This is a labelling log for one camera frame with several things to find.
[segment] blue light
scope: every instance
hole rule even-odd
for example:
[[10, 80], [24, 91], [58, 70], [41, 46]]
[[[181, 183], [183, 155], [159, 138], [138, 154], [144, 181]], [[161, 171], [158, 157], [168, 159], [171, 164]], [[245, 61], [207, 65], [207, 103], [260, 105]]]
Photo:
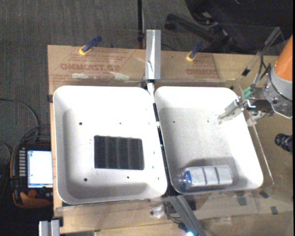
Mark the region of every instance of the blue light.
[[193, 232], [188, 231], [188, 232], [186, 232], [186, 236], [195, 236], [195, 235], [193, 234]]

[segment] black office chair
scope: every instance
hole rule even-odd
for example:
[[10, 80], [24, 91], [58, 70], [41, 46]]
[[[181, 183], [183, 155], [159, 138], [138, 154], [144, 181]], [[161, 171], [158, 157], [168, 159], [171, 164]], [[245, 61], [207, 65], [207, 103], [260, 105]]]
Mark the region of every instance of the black office chair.
[[165, 28], [177, 25], [208, 41], [202, 52], [255, 54], [273, 29], [279, 27], [282, 38], [293, 34], [293, 0], [185, 0], [195, 20], [188, 22], [169, 14]]

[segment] blue and yellow clamp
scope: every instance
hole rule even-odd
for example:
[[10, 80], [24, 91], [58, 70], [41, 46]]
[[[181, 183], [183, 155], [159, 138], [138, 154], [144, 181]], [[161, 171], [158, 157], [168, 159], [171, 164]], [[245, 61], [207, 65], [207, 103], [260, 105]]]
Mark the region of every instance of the blue and yellow clamp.
[[199, 42], [196, 46], [195, 46], [195, 48], [193, 48], [193, 50], [190, 52], [190, 53], [188, 53], [188, 55], [187, 55], [187, 60], [189, 60], [189, 61], [193, 61], [194, 59], [195, 59], [195, 57], [196, 57], [196, 55], [197, 55], [197, 52], [199, 51], [199, 50], [201, 50], [202, 49], [202, 42]]
[[79, 49], [80, 54], [85, 55], [89, 53], [92, 50], [92, 47], [97, 46], [97, 44], [102, 40], [102, 37], [98, 36], [94, 39], [92, 39], [89, 43], [86, 45], [82, 46]]

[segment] orange cylinder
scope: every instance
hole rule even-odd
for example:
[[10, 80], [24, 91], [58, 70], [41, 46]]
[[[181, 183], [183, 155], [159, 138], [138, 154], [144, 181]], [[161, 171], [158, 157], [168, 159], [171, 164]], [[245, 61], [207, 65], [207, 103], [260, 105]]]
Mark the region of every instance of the orange cylinder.
[[281, 79], [293, 81], [293, 35], [286, 43], [274, 65], [274, 72]]

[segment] device screen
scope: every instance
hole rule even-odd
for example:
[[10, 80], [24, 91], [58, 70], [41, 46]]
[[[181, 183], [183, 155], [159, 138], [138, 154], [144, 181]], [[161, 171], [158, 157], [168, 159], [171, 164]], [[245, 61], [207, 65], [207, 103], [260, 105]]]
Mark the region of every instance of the device screen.
[[53, 186], [53, 160], [51, 151], [28, 150], [28, 186]]

